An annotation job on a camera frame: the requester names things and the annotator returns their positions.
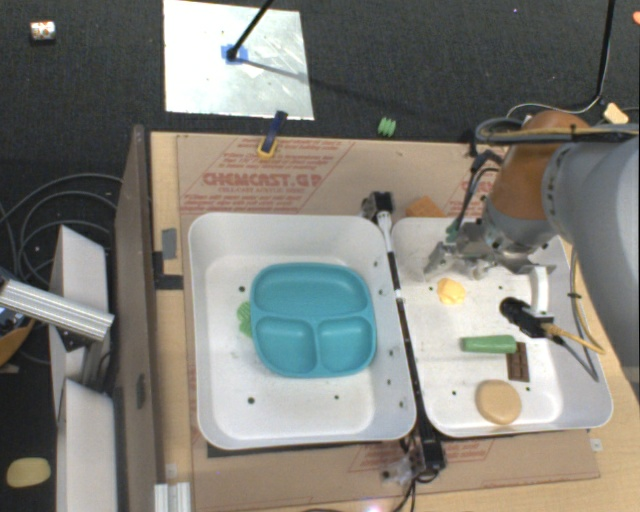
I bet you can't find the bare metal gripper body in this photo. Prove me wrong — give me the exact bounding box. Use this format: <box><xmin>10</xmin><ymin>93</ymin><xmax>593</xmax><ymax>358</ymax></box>
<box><xmin>451</xmin><ymin>222</ymin><xmax>557</xmax><ymax>278</ymax></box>

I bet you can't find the yellow toy food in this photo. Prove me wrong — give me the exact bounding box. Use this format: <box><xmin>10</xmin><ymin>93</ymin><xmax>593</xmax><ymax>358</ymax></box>
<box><xmin>436</xmin><ymin>277</ymin><xmax>468</xmax><ymax>306</ymax></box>

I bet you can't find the thin black and white rod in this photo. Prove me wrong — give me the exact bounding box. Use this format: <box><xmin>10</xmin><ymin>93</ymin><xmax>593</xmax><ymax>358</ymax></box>
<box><xmin>377</xmin><ymin>211</ymin><xmax>432</xmax><ymax>442</ymax></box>

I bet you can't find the orange biscuit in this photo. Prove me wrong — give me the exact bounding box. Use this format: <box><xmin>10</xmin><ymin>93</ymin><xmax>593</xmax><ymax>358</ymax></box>
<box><xmin>404</xmin><ymin>195</ymin><xmax>446</xmax><ymax>220</ymax></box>

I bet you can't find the green rectangular bar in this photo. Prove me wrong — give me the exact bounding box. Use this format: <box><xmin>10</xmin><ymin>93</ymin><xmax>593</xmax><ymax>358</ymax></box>
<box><xmin>459</xmin><ymin>334</ymin><xmax>518</xmax><ymax>356</ymax></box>

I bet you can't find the brown chocolate bar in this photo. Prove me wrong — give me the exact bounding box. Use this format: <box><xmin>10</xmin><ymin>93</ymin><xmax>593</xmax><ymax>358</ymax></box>
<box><xmin>506</xmin><ymin>342</ymin><xmax>531</xmax><ymax>383</ymax></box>

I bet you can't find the white plastic tray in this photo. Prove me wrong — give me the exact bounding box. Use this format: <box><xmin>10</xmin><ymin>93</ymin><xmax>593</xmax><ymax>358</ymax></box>
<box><xmin>187</xmin><ymin>211</ymin><xmax>418</xmax><ymax>451</ymax></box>
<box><xmin>390</xmin><ymin>215</ymin><xmax>615</xmax><ymax>440</ymax></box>

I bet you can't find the tan oval bread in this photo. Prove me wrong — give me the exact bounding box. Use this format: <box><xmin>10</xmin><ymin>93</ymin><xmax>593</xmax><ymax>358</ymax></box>
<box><xmin>474</xmin><ymin>379</ymin><xmax>524</xmax><ymax>427</ymax></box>

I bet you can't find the blue divided plate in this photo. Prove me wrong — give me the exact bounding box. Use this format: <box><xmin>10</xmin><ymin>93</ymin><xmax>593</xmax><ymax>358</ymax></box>
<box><xmin>248</xmin><ymin>262</ymin><xmax>378</xmax><ymax>380</ymax></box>

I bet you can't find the brown cardboard board, red print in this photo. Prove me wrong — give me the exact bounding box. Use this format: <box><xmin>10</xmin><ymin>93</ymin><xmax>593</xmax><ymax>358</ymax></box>
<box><xmin>149</xmin><ymin>130</ymin><xmax>602</xmax><ymax>512</ymax></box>

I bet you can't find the green toy vegetable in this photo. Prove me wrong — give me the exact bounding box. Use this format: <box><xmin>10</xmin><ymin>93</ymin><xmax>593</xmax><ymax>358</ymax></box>
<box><xmin>236</xmin><ymin>300</ymin><xmax>256</xmax><ymax>338</ymax></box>

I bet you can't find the small metal can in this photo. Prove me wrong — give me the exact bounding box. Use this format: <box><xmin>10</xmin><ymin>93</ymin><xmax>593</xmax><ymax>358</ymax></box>
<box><xmin>29</xmin><ymin>20</ymin><xmax>57</xmax><ymax>44</ymax></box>

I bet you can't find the pale yellow oval bread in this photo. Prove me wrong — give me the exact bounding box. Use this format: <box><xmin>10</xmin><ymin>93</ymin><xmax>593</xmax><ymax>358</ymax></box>
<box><xmin>5</xmin><ymin>457</ymin><xmax>53</xmax><ymax>489</ymax></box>

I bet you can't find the black cylinder on white bracket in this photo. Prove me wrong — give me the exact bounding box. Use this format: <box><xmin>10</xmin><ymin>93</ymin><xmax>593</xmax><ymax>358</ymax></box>
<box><xmin>499</xmin><ymin>265</ymin><xmax>556</xmax><ymax>341</ymax></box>

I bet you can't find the black block with thin wires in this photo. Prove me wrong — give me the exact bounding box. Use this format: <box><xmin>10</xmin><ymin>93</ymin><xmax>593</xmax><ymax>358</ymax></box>
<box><xmin>382</xmin><ymin>433</ymin><xmax>447</xmax><ymax>485</ymax></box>
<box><xmin>361</xmin><ymin>190</ymin><xmax>396</xmax><ymax>219</ymax></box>

